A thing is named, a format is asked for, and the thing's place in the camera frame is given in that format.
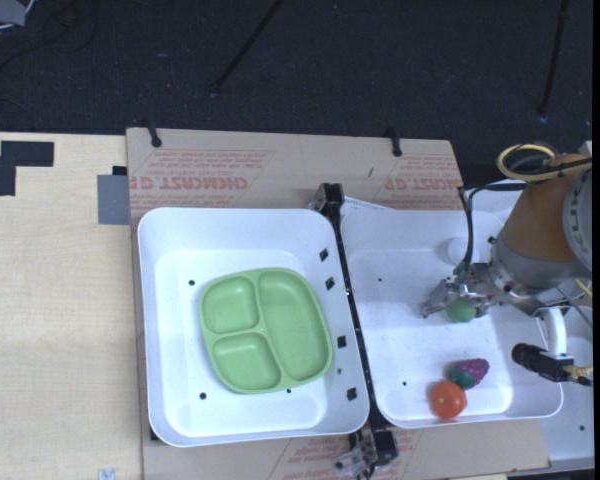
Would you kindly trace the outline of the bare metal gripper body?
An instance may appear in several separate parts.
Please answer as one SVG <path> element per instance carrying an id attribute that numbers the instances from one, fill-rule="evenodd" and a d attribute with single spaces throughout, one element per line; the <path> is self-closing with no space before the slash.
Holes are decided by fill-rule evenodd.
<path id="1" fill-rule="evenodd" d="M 457 298 L 474 310 L 472 298 L 480 295 L 494 297 L 495 304 L 491 308 L 512 306 L 529 316 L 538 310 L 535 295 L 507 273 L 501 275 L 491 263 L 462 263 L 454 270 L 453 282 Z"/>

